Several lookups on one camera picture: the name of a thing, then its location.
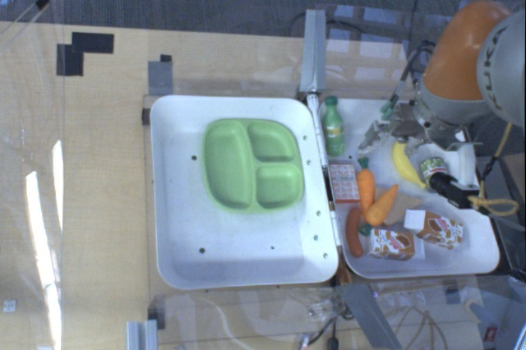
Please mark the tan bread slice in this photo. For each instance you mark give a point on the tan bread slice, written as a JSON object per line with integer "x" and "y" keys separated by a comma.
{"x": 407, "y": 204}

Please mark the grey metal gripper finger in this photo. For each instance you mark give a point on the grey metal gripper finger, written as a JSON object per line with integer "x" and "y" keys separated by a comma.
{"x": 367, "y": 139}
{"x": 385, "y": 134}

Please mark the white plastic tray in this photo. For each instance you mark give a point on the white plastic tray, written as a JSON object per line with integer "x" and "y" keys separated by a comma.
{"x": 452, "y": 262}
{"x": 238, "y": 250}

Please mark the yellow banana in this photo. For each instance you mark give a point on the yellow banana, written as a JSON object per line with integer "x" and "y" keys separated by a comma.
{"x": 404, "y": 167}

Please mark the green and white can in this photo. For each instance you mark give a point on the green and white can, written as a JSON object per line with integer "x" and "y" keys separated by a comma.
{"x": 431, "y": 167}

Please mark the orange carrot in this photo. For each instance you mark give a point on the orange carrot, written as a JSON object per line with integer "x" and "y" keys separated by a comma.
{"x": 365, "y": 184}
{"x": 382, "y": 206}

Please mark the orange and white packet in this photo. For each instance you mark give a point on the orange and white packet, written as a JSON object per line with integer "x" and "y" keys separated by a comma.
{"x": 344, "y": 184}

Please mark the black cylinder on white bracket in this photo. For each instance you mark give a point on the black cylinder on white bracket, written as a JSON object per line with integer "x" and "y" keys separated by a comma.
{"x": 452, "y": 184}

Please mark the green divided plate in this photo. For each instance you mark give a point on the green divided plate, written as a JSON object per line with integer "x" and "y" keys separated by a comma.
{"x": 228, "y": 163}

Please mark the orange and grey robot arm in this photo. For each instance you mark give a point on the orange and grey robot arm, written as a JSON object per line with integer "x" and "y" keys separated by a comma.
{"x": 460, "y": 61}

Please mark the brown and white carton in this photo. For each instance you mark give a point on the brown and white carton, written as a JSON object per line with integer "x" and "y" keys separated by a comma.
{"x": 390, "y": 245}
{"x": 441, "y": 231}

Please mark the orange sausage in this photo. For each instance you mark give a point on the orange sausage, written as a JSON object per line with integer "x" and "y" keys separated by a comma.
{"x": 354, "y": 233}

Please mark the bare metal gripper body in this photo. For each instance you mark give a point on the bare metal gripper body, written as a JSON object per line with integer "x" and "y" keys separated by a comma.
{"x": 407, "y": 124}

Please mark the green plastic bottle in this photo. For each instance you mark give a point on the green plastic bottle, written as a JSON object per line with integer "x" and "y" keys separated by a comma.
{"x": 333, "y": 130}

